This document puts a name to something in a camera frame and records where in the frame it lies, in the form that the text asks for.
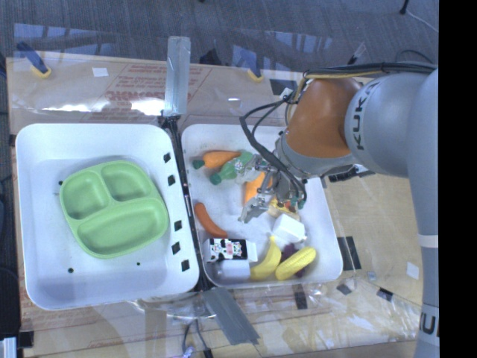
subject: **clear plastic bottle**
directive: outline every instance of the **clear plastic bottle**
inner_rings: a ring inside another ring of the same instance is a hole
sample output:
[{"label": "clear plastic bottle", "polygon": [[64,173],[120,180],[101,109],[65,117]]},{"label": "clear plastic bottle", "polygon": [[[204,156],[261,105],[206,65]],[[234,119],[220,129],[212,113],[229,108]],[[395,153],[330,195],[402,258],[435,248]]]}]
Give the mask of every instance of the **clear plastic bottle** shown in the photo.
[{"label": "clear plastic bottle", "polygon": [[244,172],[245,165],[253,158],[253,154],[249,151],[243,151],[240,156],[226,162],[219,172],[211,175],[209,178],[212,184],[218,185],[226,179],[235,179]]}]

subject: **black tape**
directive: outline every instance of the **black tape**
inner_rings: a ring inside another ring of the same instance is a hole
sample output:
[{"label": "black tape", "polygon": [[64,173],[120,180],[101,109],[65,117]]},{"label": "black tape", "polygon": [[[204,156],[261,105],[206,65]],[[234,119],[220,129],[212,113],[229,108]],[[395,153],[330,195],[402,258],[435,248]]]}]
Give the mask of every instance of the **black tape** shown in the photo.
[{"label": "black tape", "polygon": [[339,290],[344,295],[349,295],[352,292],[352,290],[347,285],[345,285],[343,283],[336,286],[336,289]]},{"label": "black tape", "polygon": [[293,80],[275,80],[270,79],[271,91],[274,95],[280,95],[285,88],[295,90],[298,86],[296,81]]},{"label": "black tape", "polygon": [[361,269],[358,251],[356,250],[355,241],[352,236],[338,237],[338,245],[340,247],[341,256],[343,257],[343,270],[352,271]]},{"label": "black tape", "polygon": [[308,309],[305,292],[303,291],[303,287],[301,284],[293,285],[293,293],[295,295],[295,303],[297,304],[297,309]]},{"label": "black tape", "polygon": [[393,299],[393,292],[389,292],[386,289],[379,288],[378,292],[376,293],[378,297],[384,298],[386,301],[390,301]]},{"label": "black tape", "polygon": [[32,348],[34,344],[34,331],[21,331],[17,341],[18,349]]}]

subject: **kuka logo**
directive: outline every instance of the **kuka logo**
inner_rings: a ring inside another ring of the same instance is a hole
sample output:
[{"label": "kuka logo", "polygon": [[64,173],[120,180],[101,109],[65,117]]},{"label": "kuka logo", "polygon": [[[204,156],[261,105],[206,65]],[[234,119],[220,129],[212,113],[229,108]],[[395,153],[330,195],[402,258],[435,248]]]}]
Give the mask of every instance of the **kuka logo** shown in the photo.
[{"label": "kuka logo", "polygon": [[436,318],[435,315],[432,315],[430,319],[428,319],[428,315],[422,312],[420,314],[419,330],[430,336],[435,334],[436,337],[440,338],[439,319]]},{"label": "kuka logo", "polygon": [[362,145],[362,138],[361,138],[361,124],[362,124],[362,115],[363,115],[363,105],[366,100],[369,98],[371,91],[374,90],[380,83],[375,82],[371,84],[364,90],[364,94],[359,97],[358,105],[355,108],[355,115],[353,119],[356,122],[356,126],[353,128],[353,138],[356,142],[356,148],[358,150],[364,150],[364,146]]}]

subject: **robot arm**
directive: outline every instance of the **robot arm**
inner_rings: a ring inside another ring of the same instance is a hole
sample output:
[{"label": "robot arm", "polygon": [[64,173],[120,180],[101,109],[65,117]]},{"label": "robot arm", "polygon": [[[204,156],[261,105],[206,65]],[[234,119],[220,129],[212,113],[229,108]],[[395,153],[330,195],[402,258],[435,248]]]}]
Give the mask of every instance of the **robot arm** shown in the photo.
[{"label": "robot arm", "polygon": [[263,183],[259,194],[244,208],[241,220],[247,222],[267,209],[265,194],[302,207],[306,201],[303,179],[363,172],[409,178],[424,274],[415,357],[439,357],[438,70],[422,64],[393,64],[392,71],[399,73],[361,86],[347,76],[350,69],[332,69],[338,70],[340,78],[305,74],[312,81],[307,87],[300,84],[294,101],[288,102],[298,105],[273,155],[257,148],[241,118],[248,139],[268,161],[268,165],[257,163],[256,167],[267,171],[273,180],[268,191],[268,182]]}]

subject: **gray carpet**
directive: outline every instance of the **gray carpet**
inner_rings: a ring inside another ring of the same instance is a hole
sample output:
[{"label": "gray carpet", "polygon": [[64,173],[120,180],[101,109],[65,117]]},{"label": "gray carpet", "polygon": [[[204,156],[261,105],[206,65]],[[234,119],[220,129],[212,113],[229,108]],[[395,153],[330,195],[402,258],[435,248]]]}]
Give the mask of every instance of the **gray carpet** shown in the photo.
[{"label": "gray carpet", "polygon": [[[438,63],[439,0],[0,0],[0,52],[18,41],[57,50],[164,60],[169,36],[192,41],[192,62],[211,49],[236,65],[237,48],[254,51],[261,68],[305,71],[356,63]],[[5,206],[0,233],[0,339],[19,327],[16,242],[7,114],[0,81],[0,180]]]}]

